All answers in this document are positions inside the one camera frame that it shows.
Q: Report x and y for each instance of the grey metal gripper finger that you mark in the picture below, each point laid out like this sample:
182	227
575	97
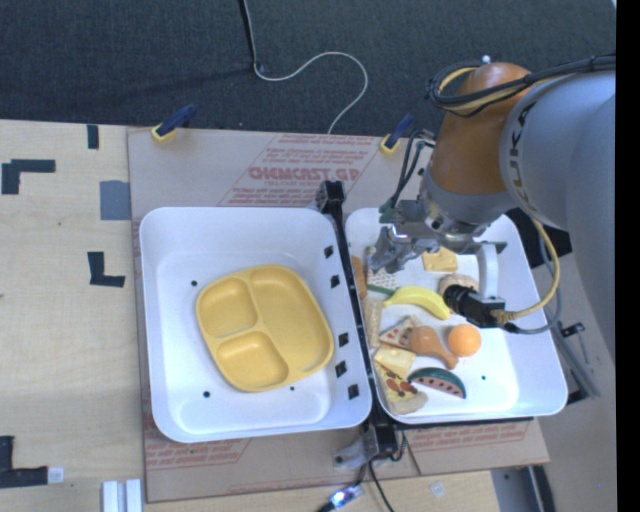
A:
382	252
406	255

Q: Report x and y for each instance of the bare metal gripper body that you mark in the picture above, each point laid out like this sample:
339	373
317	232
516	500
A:
452	234

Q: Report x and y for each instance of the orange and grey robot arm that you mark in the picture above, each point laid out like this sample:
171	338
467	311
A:
555	150

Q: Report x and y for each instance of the beige waffle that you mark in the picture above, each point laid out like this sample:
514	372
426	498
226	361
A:
381	278

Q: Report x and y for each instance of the yellow cheese slice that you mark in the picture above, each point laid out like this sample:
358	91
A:
440	260

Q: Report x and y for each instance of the orange carrot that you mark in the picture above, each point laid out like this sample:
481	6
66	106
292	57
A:
359	277

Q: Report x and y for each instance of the green bean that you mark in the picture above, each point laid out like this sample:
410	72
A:
381	289

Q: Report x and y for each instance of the yellow banana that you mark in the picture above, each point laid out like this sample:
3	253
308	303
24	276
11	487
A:
425	298

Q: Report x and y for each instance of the beige bread roll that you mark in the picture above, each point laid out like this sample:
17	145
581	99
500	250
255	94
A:
457	282

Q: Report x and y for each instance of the beige wafer biscuit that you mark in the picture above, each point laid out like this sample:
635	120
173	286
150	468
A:
372	320

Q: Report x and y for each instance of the small pizza slice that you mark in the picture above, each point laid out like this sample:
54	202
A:
397	334

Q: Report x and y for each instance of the brown chicken drumstick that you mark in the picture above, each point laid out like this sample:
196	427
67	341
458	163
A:
430	342

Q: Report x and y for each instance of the orange ball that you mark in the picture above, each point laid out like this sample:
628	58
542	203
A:
464	340

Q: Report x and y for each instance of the yellow cheese wedge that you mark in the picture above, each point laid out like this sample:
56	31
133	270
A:
395	359

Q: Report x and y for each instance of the red and green watermelon slice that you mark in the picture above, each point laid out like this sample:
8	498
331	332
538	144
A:
440	381

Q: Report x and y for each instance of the large pizza slice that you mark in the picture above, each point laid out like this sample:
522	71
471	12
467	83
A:
400	392

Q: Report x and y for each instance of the yellow divided plate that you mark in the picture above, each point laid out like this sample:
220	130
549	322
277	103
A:
265	327

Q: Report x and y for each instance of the white plastic tray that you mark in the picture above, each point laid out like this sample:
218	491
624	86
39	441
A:
175	325
510	370

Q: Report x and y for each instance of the brown cardboard board, red print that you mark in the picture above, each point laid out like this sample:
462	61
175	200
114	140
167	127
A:
210	165

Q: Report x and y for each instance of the black cylinder on white bracket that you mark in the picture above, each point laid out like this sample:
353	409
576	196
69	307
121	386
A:
472	305

